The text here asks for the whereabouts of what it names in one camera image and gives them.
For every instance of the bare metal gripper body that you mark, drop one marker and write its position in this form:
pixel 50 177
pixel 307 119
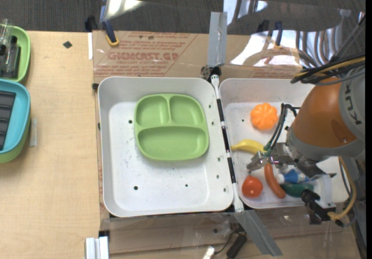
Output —
pixel 290 156

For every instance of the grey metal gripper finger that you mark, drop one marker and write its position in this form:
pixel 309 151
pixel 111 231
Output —
pixel 255 165
pixel 258 155

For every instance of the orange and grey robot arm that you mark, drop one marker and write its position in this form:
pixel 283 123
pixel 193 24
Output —
pixel 322 118

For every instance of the yellow banana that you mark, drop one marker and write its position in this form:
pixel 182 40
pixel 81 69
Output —
pixel 248 145

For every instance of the blue and white tube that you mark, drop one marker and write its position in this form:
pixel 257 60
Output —
pixel 293 177

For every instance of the red toy tomato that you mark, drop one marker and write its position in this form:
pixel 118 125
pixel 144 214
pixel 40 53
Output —
pixel 251 186

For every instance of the orange-red sausage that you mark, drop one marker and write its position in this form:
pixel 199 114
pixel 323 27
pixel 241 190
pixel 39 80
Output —
pixel 273 183

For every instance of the dark green toy vegetable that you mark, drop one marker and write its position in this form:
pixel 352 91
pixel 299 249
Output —
pixel 296 190

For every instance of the orange toy pumpkin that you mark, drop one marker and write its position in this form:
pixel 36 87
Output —
pixel 264 116

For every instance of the thin black and white rod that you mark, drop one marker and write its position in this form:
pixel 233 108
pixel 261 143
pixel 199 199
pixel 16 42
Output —
pixel 222 119

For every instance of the white plastic tray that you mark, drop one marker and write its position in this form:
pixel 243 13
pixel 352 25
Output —
pixel 162 185
pixel 247 92

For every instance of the brown cardboard board red print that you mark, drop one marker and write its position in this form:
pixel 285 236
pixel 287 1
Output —
pixel 162 54

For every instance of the small pale stick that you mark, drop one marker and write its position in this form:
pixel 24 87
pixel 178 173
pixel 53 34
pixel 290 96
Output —
pixel 33 132

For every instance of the black ribbed tray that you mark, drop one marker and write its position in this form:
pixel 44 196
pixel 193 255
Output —
pixel 5 115

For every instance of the clear plastic bottle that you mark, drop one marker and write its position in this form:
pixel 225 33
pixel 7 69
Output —
pixel 10 54

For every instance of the black cylinder on white bracket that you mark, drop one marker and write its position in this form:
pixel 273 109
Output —
pixel 323 193

